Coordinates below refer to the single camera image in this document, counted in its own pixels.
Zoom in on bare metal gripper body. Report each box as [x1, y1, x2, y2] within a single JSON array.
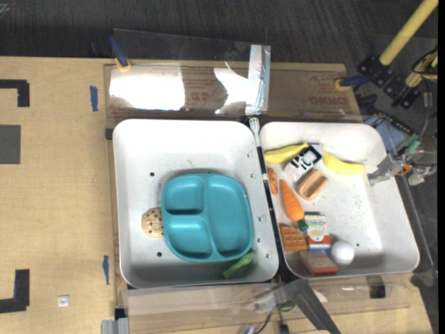
[[415, 134, 438, 168]]

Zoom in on yellow banana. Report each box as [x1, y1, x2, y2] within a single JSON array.
[[263, 142, 310, 165], [321, 149, 366, 177]]

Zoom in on white plastic tray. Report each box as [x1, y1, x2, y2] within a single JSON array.
[[259, 121, 421, 280], [111, 118, 280, 289]]

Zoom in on tan bread roll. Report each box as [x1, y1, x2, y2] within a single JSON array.
[[296, 168, 330, 201]]

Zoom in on white yellow and red carton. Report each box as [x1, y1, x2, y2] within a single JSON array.
[[303, 212, 332, 252]]

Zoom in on white ball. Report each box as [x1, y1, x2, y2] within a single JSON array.
[[330, 240, 356, 266]]

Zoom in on orange carrot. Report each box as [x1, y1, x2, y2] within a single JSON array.
[[280, 180, 309, 232]]

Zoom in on brown and orange block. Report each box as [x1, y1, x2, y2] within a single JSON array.
[[298, 250, 339, 277]]

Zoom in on orange waffle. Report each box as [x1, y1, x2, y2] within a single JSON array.
[[278, 223, 308, 253]]

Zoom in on small orange sausage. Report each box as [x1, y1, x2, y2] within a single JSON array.
[[266, 167, 280, 196]]

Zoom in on blue divided plate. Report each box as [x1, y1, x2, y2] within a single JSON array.
[[160, 173, 254, 263]]

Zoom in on green toy vegetable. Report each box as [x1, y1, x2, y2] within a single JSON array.
[[222, 250, 257, 280]]

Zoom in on chocolate chip biscuit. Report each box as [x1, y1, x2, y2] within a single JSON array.
[[141, 207, 165, 239]]

